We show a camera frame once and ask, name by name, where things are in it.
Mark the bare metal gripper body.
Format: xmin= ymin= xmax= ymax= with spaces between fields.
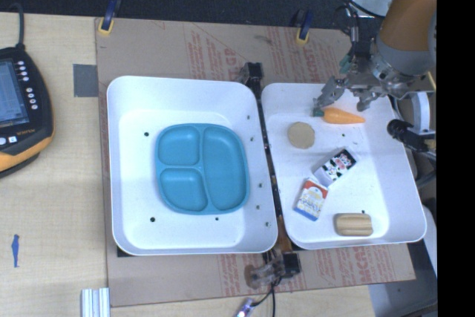
xmin=342 ymin=55 xmax=425 ymax=100

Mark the orange carrot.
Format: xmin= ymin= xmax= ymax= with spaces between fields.
xmin=312 ymin=107 xmax=367 ymax=125

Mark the tan round biscuit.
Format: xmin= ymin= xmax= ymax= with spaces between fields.
xmin=286 ymin=121 xmax=316 ymax=150

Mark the cow print carton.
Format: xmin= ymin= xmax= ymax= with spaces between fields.
xmin=312 ymin=148 xmax=358 ymax=188

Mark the white plastic tray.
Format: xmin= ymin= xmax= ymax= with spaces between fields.
xmin=106 ymin=75 xmax=279 ymax=257
xmin=261 ymin=82 xmax=428 ymax=251

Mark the red white blue carton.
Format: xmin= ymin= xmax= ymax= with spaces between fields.
xmin=293 ymin=177 xmax=330 ymax=222

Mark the tan bread loaf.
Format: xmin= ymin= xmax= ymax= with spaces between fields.
xmin=332 ymin=212 xmax=374 ymax=238

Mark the blue divided plate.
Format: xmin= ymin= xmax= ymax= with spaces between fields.
xmin=154 ymin=122 xmax=250 ymax=216

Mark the brown cardboard board red print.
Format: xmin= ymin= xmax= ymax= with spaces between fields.
xmin=94 ymin=17 xmax=417 ymax=308

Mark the black cylinder on white bracket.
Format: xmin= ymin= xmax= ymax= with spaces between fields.
xmin=386 ymin=90 xmax=437 ymax=154

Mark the black block with thin wires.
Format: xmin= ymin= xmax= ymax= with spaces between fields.
xmin=281 ymin=252 xmax=302 ymax=278
xmin=239 ymin=62 xmax=265 ymax=87

